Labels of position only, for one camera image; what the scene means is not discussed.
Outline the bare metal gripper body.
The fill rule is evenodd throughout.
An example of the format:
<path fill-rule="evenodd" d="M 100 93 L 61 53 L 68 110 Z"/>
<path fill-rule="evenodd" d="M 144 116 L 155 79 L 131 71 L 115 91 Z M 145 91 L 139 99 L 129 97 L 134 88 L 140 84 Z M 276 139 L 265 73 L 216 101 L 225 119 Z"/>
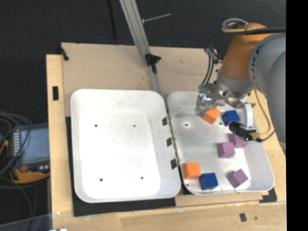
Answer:
<path fill-rule="evenodd" d="M 242 99 L 248 93 L 248 82 L 224 82 L 204 83 L 199 85 L 200 96 L 204 95 L 210 101 L 210 108 L 213 107 L 213 101 L 225 100 L 226 104 L 233 108 L 242 108 L 244 102 Z"/>

